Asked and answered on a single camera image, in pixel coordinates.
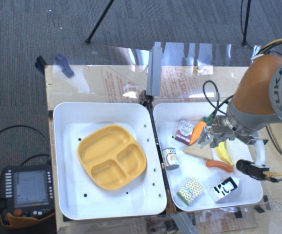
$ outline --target screen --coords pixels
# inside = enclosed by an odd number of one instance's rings
[[[46,171],[14,173],[14,207],[49,204]]]

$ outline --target tripod leg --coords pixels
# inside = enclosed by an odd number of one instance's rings
[[[112,6],[112,3],[114,2],[114,0],[110,0],[110,2],[108,3],[106,9],[104,10],[102,16],[100,17],[98,23],[96,24],[96,26],[94,27],[94,29],[92,30],[90,36],[88,37],[88,39],[85,41],[85,43],[90,44],[91,38],[93,37],[94,33],[96,32],[96,30],[98,29],[100,23],[102,22],[103,18],[105,17],[107,11],[109,10],[109,8]]]
[[[247,0],[247,10],[246,10],[245,28],[244,28],[244,35],[243,35],[243,42],[242,42],[242,45],[243,45],[243,46],[246,45],[246,35],[247,35],[247,25],[248,25],[250,1],[251,1],[251,0]]]

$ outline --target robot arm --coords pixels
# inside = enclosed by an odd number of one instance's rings
[[[226,115],[215,116],[211,127],[204,128],[198,144],[201,148],[206,144],[214,148],[219,142],[237,138],[254,145],[255,162],[239,160],[236,167],[257,180],[272,181],[266,176],[269,168],[264,164],[264,145],[268,140],[253,137],[271,123],[282,123],[282,57],[259,54],[242,77]]]

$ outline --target toy carrot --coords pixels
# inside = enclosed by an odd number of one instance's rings
[[[203,128],[206,126],[205,121],[200,121],[197,123],[193,129],[192,136],[189,142],[189,145],[192,145],[195,141],[197,141],[203,131]]]

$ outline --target white tray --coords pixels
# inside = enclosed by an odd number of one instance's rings
[[[157,215],[167,204],[161,165],[147,109],[136,103],[59,104],[53,113],[59,205],[73,220]],[[117,190],[97,186],[77,157],[79,139],[109,124],[124,127],[143,149],[147,166]]]
[[[166,171],[166,173],[172,199],[175,205],[183,211],[255,204],[262,198],[261,183],[241,173],[235,167],[239,159],[252,161],[248,147],[238,139],[229,141],[231,149],[233,150],[229,153],[229,157],[234,163],[234,171],[232,173],[228,173],[219,168],[207,168],[205,165],[206,160],[184,153],[183,149],[187,147],[187,145],[173,139],[181,119],[190,120],[195,125],[202,120],[203,117],[212,113],[213,110],[214,108],[208,102],[161,103],[155,106],[153,110],[161,149],[163,150],[168,147],[176,149],[180,167]],[[207,194],[207,190],[218,185],[229,176],[240,179],[239,187],[219,202],[214,203]],[[187,206],[176,193],[193,177],[204,187],[204,191]]]

